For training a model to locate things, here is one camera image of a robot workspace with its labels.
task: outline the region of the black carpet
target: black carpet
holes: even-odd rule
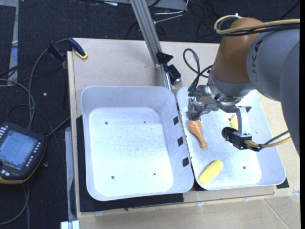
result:
[[[192,0],[188,12],[177,19],[157,26],[161,41],[215,42],[221,37],[213,33],[214,22],[224,15],[239,13],[261,21],[277,20],[299,0]],[[152,8],[152,13],[164,10]],[[158,21],[169,16],[153,15]],[[296,6],[285,19],[300,18]],[[89,0],[20,0],[19,1],[19,82],[28,87],[28,78],[39,55],[51,41],[67,37],[142,40],[130,5],[112,6]],[[67,50],[66,43],[60,46]],[[69,116],[68,100],[64,99],[67,72],[50,56],[43,57],[35,71],[32,94],[38,109],[33,130],[47,133]],[[8,120],[23,127],[29,121],[27,95],[18,87],[0,91],[0,120],[18,104]],[[39,169],[30,179],[31,229],[56,229],[67,218],[64,128],[48,143],[46,169]],[[19,213],[24,203],[21,186],[0,186],[0,222]],[[24,213],[15,222],[3,226],[26,228]]]
[[[15,7],[0,6],[0,74],[10,66],[15,11]]]

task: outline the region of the white plastic tray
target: white plastic tray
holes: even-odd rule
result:
[[[225,141],[221,131],[224,127],[231,126],[230,119],[233,114],[218,110],[201,116],[203,137],[209,145],[204,149],[200,148],[198,139],[187,128],[189,122],[186,117],[188,99],[187,87],[181,88],[177,93],[177,101],[195,179],[202,188],[220,190],[277,185],[285,180],[285,170],[276,146],[254,152],[239,150]],[[248,112],[248,119],[253,140],[257,143],[265,143],[271,139],[272,134],[256,92],[251,91],[238,105],[252,107]],[[201,185],[200,175],[214,160],[221,160],[224,163],[222,171],[210,183]]]
[[[193,173],[165,87],[90,86],[81,94],[86,183],[96,200],[183,193]]]

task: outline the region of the cable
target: cable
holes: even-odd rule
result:
[[[69,39],[69,38],[65,38],[65,39],[59,40],[59,41],[56,42],[56,44],[57,44],[57,43],[61,43],[61,42],[65,42],[65,41],[67,41],[68,39]],[[41,58],[44,56],[44,54],[47,53],[47,52],[48,52],[48,49],[45,49],[45,50],[41,53],[41,55],[38,57],[38,59],[36,60],[34,66],[33,66],[33,68],[32,68],[32,72],[31,72],[31,75],[30,75],[30,81],[29,81],[29,108],[30,108],[31,121],[30,121],[30,124],[29,124],[29,127],[28,127],[29,130],[31,129],[32,121],[33,121],[33,119],[34,119],[34,114],[35,114],[35,108],[33,109],[33,113],[32,113],[32,109],[31,109],[31,97],[30,97],[30,96],[31,96],[32,79],[33,79],[33,75],[34,75],[34,72],[35,72],[35,70],[36,70],[36,67],[37,67],[39,61],[40,61]]]
[[[289,131],[287,130],[287,131],[281,133],[280,135],[277,135],[276,137],[274,137],[274,138],[270,139],[269,141],[265,142],[264,145],[267,145],[267,144],[269,144],[269,143],[279,139],[280,137],[282,137],[282,136],[284,136],[284,135],[286,135],[288,133],[289,133]]]
[[[12,70],[11,73],[8,74],[8,79],[15,74],[15,72],[17,71],[17,69]]]
[[[248,147],[258,147],[258,148],[265,148],[265,147],[273,147],[273,146],[278,146],[278,145],[281,145],[285,142],[288,142],[289,140],[291,140],[291,137],[287,137],[279,142],[276,142],[276,143],[272,143],[272,144],[257,144],[251,140],[246,140],[244,143],[247,144]]]
[[[152,5],[148,6],[148,9],[152,9],[154,6],[156,6],[161,0],[156,0],[152,3]]]
[[[270,32],[270,31],[285,31],[285,30],[292,30],[292,29],[299,29],[300,25],[283,25],[283,26],[278,26],[278,27],[270,27],[266,29],[258,29],[258,30],[249,30],[245,32],[237,32],[237,33],[225,33],[222,34],[222,36],[245,36],[245,35],[250,35],[250,34],[258,34],[258,33],[263,33],[263,32]]]
[[[177,12],[164,12],[164,13],[154,13],[154,15],[165,15],[165,14],[177,14],[177,13],[183,13],[183,10],[177,11]]]
[[[238,14],[236,15],[227,15],[223,16],[220,19],[218,19],[214,25],[214,30],[218,34],[229,34],[229,33],[235,33],[239,31],[245,31],[245,30],[253,30],[253,29],[261,29],[271,26],[283,26],[283,25],[292,25],[292,24],[300,24],[299,19],[291,19],[291,20],[282,20],[282,21],[270,21],[270,22],[262,22],[255,25],[248,25],[248,26],[240,26],[236,28],[221,30],[220,26],[223,24],[223,22],[231,19],[241,19]]]
[[[0,222],[0,226],[3,226],[3,225],[7,225],[7,224],[10,224],[11,222],[15,221],[16,219],[18,219],[22,214],[23,212],[25,211],[25,209],[27,208],[28,204],[29,204],[29,199],[30,199],[30,186],[29,186],[29,182],[27,182],[27,188],[28,188],[28,191],[26,192],[26,189],[24,187],[24,184],[22,184],[22,188],[23,188],[23,191],[24,191],[24,196],[25,196],[25,204],[22,208],[22,210],[20,211],[20,213],[15,216],[13,219],[10,219],[8,221],[5,221],[5,222]]]
[[[294,5],[292,6],[285,14],[283,14],[279,20],[284,19],[288,14],[290,14],[298,5],[300,5],[300,0]]]
[[[199,74],[199,76],[203,76],[203,77],[205,77],[205,78],[208,78],[208,76],[203,75],[203,73],[206,72],[207,70],[211,69],[212,65],[206,67],[206,68],[205,68],[204,70],[202,70],[201,72],[200,72],[200,70],[197,70],[197,71],[196,71],[196,70],[187,62],[187,60],[186,60],[185,54],[186,54],[187,51],[192,52],[192,54],[194,55],[194,58],[195,58],[195,60],[196,60],[196,63],[197,63],[197,68],[200,69],[198,55],[197,55],[197,53],[195,53],[194,50],[191,49],[191,48],[187,48],[187,49],[185,49],[185,50],[183,51],[183,60],[184,60],[184,62],[186,63],[186,65],[187,65],[192,71],[194,71],[195,73]]]
[[[9,72],[11,72],[11,71],[13,71],[13,70],[15,70],[15,69],[17,69],[17,68],[18,68],[18,65],[14,66],[14,67],[12,67],[12,68],[9,68],[8,70],[6,70],[6,71],[0,73],[0,76],[3,76],[3,75],[5,75],[6,73],[9,73]]]
[[[19,107],[22,107],[22,106],[26,106],[26,107],[27,107],[28,104],[19,104],[19,105],[16,105],[16,106],[12,107],[12,108],[8,111],[8,113],[6,114],[6,120],[8,120],[9,115],[11,114],[11,112],[12,112],[14,109],[19,108]],[[36,108],[36,110],[37,110],[38,113],[41,114],[41,116],[42,116],[42,117],[46,120],[46,122],[48,123],[48,125],[49,125],[51,131],[50,131],[50,132],[47,132],[46,138],[50,138],[52,135],[54,136],[54,138],[55,138],[55,140],[56,140],[56,143],[57,143],[57,146],[58,146],[58,149],[59,149],[59,152],[60,152],[60,154],[61,154],[62,161],[63,161],[63,163],[64,163],[64,165],[65,165],[63,153],[62,153],[62,150],[61,150],[60,145],[59,145],[59,143],[58,143],[58,140],[57,140],[57,138],[56,138],[56,136],[55,136],[55,131],[59,130],[60,127],[63,126],[64,122],[67,122],[67,120],[70,119],[70,117],[68,117],[64,122],[62,122],[58,127],[56,127],[56,128],[55,128],[56,130],[54,131],[54,129],[52,128],[52,125],[50,124],[48,118],[42,113],[41,110],[39,110],[38,108]]]
[[[33,96],[31,95],[30,91],[28,89],[25,88],[25,86],[21,85],[20,83],[18,82],[15,82],[15,81],[11,81],[11,80],[7,80],[7,79],[0,79],[0,82],[1,81],[4,81],[4,82],[11,82],[13,84],[17,84],[18,86],[20,86],[21,88],[23,88],[28,94],[29,94],[29,99],[30,99],[30,104],[32,102],[32,105],[33,105],[33,110],[31,109],[31,105],[30,105],[30,122],[29,122],[29,125],[28,125],[28,130],[30,130],[31,128],[31,124],[33,122],[33,118],[34,118],[34,115],[35,115],[35,101],[34,101],[34,98]]]
[[[70,117],[65,119],[61,124],[59,124],[56,128],[54,128],[49,134],[47,134],[47,139],[50,138],[51,135],[54,134],[59,128],[61,128],[64,124],[66,124],[68,121],[70,121]]]

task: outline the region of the black clamp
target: black clamp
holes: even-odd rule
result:
[[[167,72],[170,76],[170,80],[172,85],[176,85],[181,81],[181,74],[179,71],[176,69],[176,67],[171,64],[167,65],[167,63],[173,58],[172,55],[163,53],[163,52],[158,52],[157,53],[157,59],[159,64],[163,65],[164,71]]]
[[[82,47],[73,39],[68,38],[67,42],[73,47],[75,50],[75,54],[79,56],[81,59],[87,59],[88,54],[82,49]],[[61,49],[55,41],[52,41],[48,46],[49,54],[56,60],[59,60],[62,63],[64,69],[67,66],[67,53],[63,49]]]

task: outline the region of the metal pole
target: metal pole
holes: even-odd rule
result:
[[[130,0],[130,2],[140,29],[142,31],[143,37],[145,39],[147,48],[151,55],[152,61],[154,65],[158,65],[159,61],[157,59],[157,53],[162,52],[162,48],[146,1]],[[165,72],[163,65],[160,66],[160,69],[164,86],[172,91],[172,85],[169,74]]]

